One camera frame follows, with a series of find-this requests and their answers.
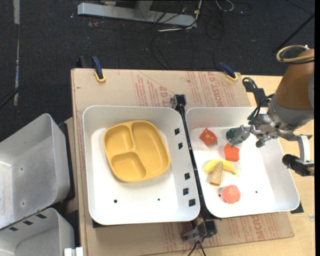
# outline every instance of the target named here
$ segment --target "cardboard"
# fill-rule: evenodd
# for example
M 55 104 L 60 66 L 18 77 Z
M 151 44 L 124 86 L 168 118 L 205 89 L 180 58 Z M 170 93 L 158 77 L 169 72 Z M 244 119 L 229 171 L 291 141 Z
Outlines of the cardboard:
M 185 95 L 187 108 L 247 107 L 250 102 L 241 74 L 233 82 L 222 72 L 103 69 L 103 73 L 106 82 L 99 83 L 94 69 L 71 71 L 80 240 L 85 254 L 142 256 L 190 250 L 193 244 L 182 241 L 182 234 L 192 230 L 189 222 L 93 227 L 88 209 L 82 115 L 93 105 L 167 107 L 175 94 Z M 286 212 L 218 219 L 215 224 L 218 234 L 205 239 L 204 248 L 294 236 Z

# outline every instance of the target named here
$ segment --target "toy banana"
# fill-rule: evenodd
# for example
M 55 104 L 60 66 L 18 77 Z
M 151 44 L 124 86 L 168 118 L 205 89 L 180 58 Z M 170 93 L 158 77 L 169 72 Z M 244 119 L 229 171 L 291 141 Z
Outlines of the toy banana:
M 226 170 L 226 171 L 229 171 L 229 172 L 232 172 L 234 173 L 235 175 L 238 174 L 238 172 L 235 170 L 234 166 L 232 165 L 231 162 L 225 160 L 225 159 L 213 159 L 213 160 L 210 160 L 205 166 L 204 166 L 204 172 L 205 173 L 209 173 L 209 172 L 212 172 L 217 164 L 219 162 L 222 162 L 223 163 L 223 169 Z

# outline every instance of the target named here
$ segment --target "black fabric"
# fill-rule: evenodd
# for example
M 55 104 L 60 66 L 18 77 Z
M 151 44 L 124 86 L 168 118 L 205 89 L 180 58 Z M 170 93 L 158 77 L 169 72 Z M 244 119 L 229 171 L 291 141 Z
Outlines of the black fabric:
M 273 49 L 315 12 L 315 0 L 232 0 L 233 12 L 204 1 L 197 28 L 160 35 L 158 29 L 173 26 L 151 29 L 151 23 L 77 15 L 78 4 L 89 1 L 20 2 L 18 105 L 11 99 L 0 108 L 0 141 L 43 113 L 58 124 L 72 116 L 70 71 L 80 56 L 89 66 L 97 56 L 105 69 L 215 71 L 224 62 L 246 75 L 282 76 L 288 66 L 276 60 Z M 151 9 L 163 12 L 175 2 L 154 1 Z M 192 14 L 198 3 L 178 1 L 170 12 L 184 8 Z M 1 1 L 0 97 L 15 88 L 18 26 L 13 11 L 12 0 Z M 210 22 L 217 22 L 220 15 L 223 24 L 206 23 L 211 16 Z M 287 45 L 296 44 L 315 47 L 315 19 Z

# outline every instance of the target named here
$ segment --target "wooden table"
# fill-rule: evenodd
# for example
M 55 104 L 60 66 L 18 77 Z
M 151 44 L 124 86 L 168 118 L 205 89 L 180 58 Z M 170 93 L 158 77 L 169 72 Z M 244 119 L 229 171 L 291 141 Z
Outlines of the wooden table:
M 248 75 L 257 84 L 259 88 L 263 88 L 266 95 L 274 93 L 281 81 L 280 76 L 256 76 Z M 256 101 L 252 93 L 247 93 L 250 104 L 256 106 Z M 77 109 L 75 105 L 75 94 L 72 94 L 73 99 L 73 113 L 75 114 Z M 77 122 L 75 122 L 75 136 L 78 136 Z M 295 134 L 314 135 L 314 121 L 310 121 L 304 127 L 296 130 Z M 311 159 L 314 159 L 314 137 L 310 140 L 310 152 Z M 296 141 L 286 141 L 280 138 L 280 143 L 284 154 L 292 154 L 299 156 L 299 145 Z M 78 186 L 78 200 L 79 200 L 79 229 L 80 229 L 80 241 L 81 246 L 85 248 L 85 254 L 87 249 L 87 237 L 86 237 L 86 221 L 84 216 L 84 195 L 82 194 L 82 184 L 79 159 L 79 148 L 77 149 L 78 141 L 75 142 L 75 152 L 77 154 L 77 186 Z M 315 178 L 313 176 L 302 177 L 291 170 L 294 182 L 296 184 L 300 201 L 304 212 L 301 213 L 288 213 L 291 226 L 293 228 L 294 237 L 282 238 L 275 240 L 266 240 L 251 243 L 242 243 L 236 245 L 225 245 L 218 247 L 205 248 L 207 256 L 247 256 L 247 255 L 259 255 L 259 256 L 313 256 L 315 255 L 316 241 L 315 241 L 315 221 L 312 216 L 315 215 Z M 123 239 L 123 246 L 126 246 L 126 239 Z M 186 256 L 190 251 L 176 251 L 171 253 L 154 254 L 157 256 Z M 203 255 L 200 249 L 193 252 L 192 255 L 200 256 Z

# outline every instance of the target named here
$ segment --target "white bin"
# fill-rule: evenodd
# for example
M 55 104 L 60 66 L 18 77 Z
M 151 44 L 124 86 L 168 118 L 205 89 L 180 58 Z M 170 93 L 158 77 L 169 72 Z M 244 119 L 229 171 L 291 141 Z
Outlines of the white bin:
M 171 162 L 168 171 L 158 177 L 122 182 L 110 169 L 103 135 L 112 126 L 134 120 L 149 121 L 157 127 Z M 177 111 L 168 107 L 91 106 L 83 113 L 83 129 L 88 206 L 97 223 L 182 222 L 198 216 L 198 190 Z
M 64 200 L 66 138 L 43 114 L 0 143 L 0 229 Z
M 1 256 L 62 256 L 74 247 L 72 226 L 53 208 L 0 230 Z
M 253 110 L 254 107 L 195 107 L 186 113 L 205 205 L 219 218 L 291 211 L 300 203 L 291 172 L 282 163 L 284 153 L 278 139 L 271 139 L 257 148 L 257 138 L 251 134 L 246 141 L 235 145 L 240 149 L 240 160 L 231 163 L 238 174 L 223 171 L 220 186 L 209 183 L 205 164 L 213 159 L 226 159 L 227 131 L 246 125 Z M 205 128 L 215 133 L 217 144 L 206 146 L 199 138 Z M 234 204 L 223 201 L 221 194 L 228 185 L 238 186 L 240 201 Z

